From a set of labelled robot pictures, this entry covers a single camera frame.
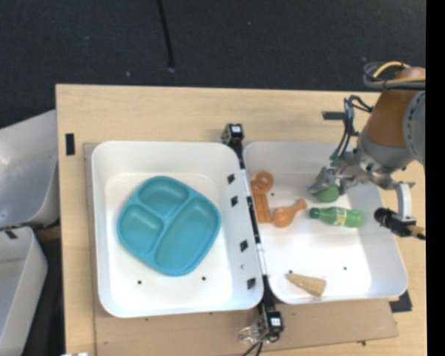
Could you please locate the orange chicken drumstick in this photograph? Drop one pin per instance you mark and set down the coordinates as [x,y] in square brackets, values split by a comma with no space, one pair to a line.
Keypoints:
[285,216]

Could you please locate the green bottle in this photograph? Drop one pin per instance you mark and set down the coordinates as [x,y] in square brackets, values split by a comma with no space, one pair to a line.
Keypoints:
[337,216]

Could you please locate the green round fruit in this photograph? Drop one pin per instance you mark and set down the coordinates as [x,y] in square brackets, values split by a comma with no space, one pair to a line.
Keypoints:
[329,194]

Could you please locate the white plastic tray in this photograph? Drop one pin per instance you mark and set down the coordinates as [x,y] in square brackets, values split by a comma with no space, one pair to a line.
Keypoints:
[170,299]
[319,250]

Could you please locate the blue divided plate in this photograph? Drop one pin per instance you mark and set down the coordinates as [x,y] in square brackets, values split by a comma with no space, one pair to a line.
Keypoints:
[168,224]

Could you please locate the tan ice cream cone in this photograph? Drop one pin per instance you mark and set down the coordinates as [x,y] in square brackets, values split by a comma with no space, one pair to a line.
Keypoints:
[309,284]

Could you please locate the black cylinder on white bracket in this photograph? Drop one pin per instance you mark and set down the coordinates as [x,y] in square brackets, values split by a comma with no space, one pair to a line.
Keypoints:
[391,221]

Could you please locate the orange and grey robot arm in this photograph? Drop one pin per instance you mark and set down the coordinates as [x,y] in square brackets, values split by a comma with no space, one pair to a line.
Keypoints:
[391,124]

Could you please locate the thin black and white rod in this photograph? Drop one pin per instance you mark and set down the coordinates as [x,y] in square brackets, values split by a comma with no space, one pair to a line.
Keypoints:
[257,232]

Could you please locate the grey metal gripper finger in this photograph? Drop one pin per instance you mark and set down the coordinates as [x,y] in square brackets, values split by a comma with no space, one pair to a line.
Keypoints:
[345,185]
[320,185]

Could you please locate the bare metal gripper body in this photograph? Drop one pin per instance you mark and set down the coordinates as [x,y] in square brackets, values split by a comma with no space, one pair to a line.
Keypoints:
[371,173]

